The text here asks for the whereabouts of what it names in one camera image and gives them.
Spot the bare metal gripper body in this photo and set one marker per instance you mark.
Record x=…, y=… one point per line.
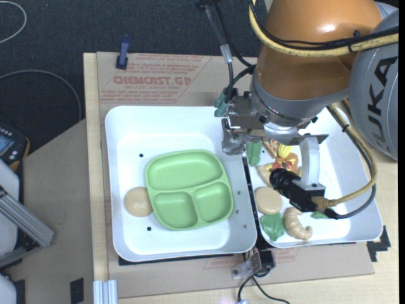
x=246, y=116

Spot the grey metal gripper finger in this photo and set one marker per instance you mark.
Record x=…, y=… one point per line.
x=227, y=139
x=240, y=144

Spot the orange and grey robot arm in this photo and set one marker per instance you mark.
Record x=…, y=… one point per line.
x=316, y=27

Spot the green toy vegetable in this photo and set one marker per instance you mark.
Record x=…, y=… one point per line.
x=253, y=155

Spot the toy pizza slice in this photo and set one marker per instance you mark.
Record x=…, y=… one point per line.
x=271, y=147

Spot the beige toy food piece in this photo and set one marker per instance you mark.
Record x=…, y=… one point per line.
x=263, y=173

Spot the orange toy food piece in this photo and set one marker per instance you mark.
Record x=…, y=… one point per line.
x=286, y=163

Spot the tan round biscuit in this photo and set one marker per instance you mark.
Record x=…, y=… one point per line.
x=268, y=200

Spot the green divided plate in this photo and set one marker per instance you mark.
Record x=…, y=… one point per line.
x=186, y=188

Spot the green lettuce leaf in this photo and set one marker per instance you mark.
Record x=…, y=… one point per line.
x=272, y=226

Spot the brown cardboard board red print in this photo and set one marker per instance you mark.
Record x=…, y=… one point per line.
x=158, y=81

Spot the white plastic tray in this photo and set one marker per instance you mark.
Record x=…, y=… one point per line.
x=341, y=201
x=133, y=125

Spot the beige croissant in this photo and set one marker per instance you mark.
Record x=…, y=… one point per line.
x=294, y=225

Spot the small green leaf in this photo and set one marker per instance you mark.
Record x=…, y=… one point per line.
x=318, y=215

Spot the beige round bread bun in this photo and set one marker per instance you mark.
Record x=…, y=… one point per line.
x=136, y=202

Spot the black cylinder on white bracket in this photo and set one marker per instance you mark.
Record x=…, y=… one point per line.
x=297, y=192

